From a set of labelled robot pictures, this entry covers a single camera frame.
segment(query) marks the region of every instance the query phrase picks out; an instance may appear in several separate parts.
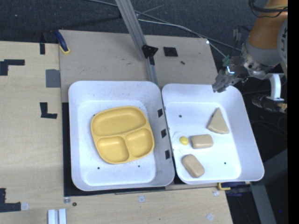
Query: yellow divided plate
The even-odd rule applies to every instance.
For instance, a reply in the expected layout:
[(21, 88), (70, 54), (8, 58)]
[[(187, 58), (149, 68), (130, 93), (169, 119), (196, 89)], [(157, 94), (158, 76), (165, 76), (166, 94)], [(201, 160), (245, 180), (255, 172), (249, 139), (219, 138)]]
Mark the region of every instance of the yellow divided plate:
[(122, 106), (95, 114), (91, 131), (99, 155), (108, 163), (140, 159), (154, 149), (149, 121), (135, 106)]

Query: wooden table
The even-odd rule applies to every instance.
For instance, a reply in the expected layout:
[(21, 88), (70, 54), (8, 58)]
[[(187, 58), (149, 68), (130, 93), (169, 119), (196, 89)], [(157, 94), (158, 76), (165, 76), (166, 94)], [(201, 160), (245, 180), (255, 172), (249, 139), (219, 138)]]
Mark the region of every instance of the wooden table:
[[(62, 90), (47, 88), (45, 79), (46, 70), (61, 70), (58, 45), (45, 44), (41, 55), (38, 43), (0, 42), (0, 51), (0, 61), (25, 60), (0, 76), (0, 188), (6, 203), (28, 203), (28, 210), (0, 213), (0, 224), (47, 223), (47, 210), (64, 208), (70, 224), (232, 224), (225, 192), (216, 187), (71, 196), (65, 204)], [(57, 118), (41, 118), (40, 102)]]

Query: yellow circle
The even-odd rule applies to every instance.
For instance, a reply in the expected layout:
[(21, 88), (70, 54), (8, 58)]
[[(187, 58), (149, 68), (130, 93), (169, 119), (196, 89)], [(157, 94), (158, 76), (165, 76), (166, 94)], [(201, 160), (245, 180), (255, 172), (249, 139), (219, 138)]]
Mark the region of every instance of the yellow circle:
[(180, 138), (179, 138), (179, 141), (181, 142), (182, 145), (187, 145), (187, 144), (189, 144), (189, 140), (188, 140), (188, 138), (185, 137), (185, 136), (180, 137)]

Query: black floor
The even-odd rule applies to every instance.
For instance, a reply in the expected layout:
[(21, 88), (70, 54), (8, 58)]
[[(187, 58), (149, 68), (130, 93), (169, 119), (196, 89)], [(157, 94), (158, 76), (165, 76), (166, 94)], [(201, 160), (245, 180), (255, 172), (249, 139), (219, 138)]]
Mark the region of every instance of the black floor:
[[(100, 0), (115, 4), (114, 0)], [(251, 28), (256, 20), (248, 0), (131, 0), (136, 11), (147, 12), (169, 23), (187, 27), (208, 37), (223, 54), (231, 51), (236, 25)], [(157, 21), (148, 16), (140, 18)], [(174, 26), (140, 22), (144, 34), (196, 37)], [(56, 42), (58, 29), (96, 32), (127, 33), (115, 6), (86, 0), (1, 0), (0, 41), (39, 42), (43, 34), (47, 42)], [(241, 43), (248, 36), (242, 30)], [(217, 68), (222, 65), (222, 55), (211, 48)], [(282, 96), (287, 102), (287, 82)], [(244, 86), (237, 85), (244, 97), (252, 122), (256, 142), (265, 162), (287, 148), (287, 115), (271, 113), (253, 106), (251, 98), (257, 92), (269, 92), (269, 81), (249, 79)], [(266, 186), (277, 224), (288, 223), (288, 176)], [(234, 224), (259, 224), (256, 207), (250, 192), (229, 196)]]

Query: plastic tray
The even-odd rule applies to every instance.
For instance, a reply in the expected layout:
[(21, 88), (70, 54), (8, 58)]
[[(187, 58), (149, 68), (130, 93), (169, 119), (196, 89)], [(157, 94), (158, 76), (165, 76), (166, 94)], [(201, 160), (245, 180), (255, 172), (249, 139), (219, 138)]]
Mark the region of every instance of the plastic tray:
[(99, 155), (119, 164), (143, 158), (154, 149), (154, 136), (142, 110), (122, 106), (97, 113), (91, 132)]
[[(176, 170), (187, 184), (257, 181), (263, 177), (263, 163), (250, 126), (241, 93), (233, 86), (214, 93), (211, 85), (167, 84), (162, 89)], [(214, 133), (207, 124), (216, 108), (220, 108), (230, 130)], [(193, 149), (191, 142), (182, 145), (181, 136), (209, 134), (214, 144)], [(182, 164), (182, 158), (193, 154), (205, 173), (193, 178)]]
[[(134, 106), (149, 121), (155, 146), (149, 155), (126, 163), (104, 161), (91, 133), (93, 116)], [(174, 178), (170, 139), (159, 87), (148, 81), (78, 81), (69, 88), (71, 176), (85, 191), (162, 187)]]

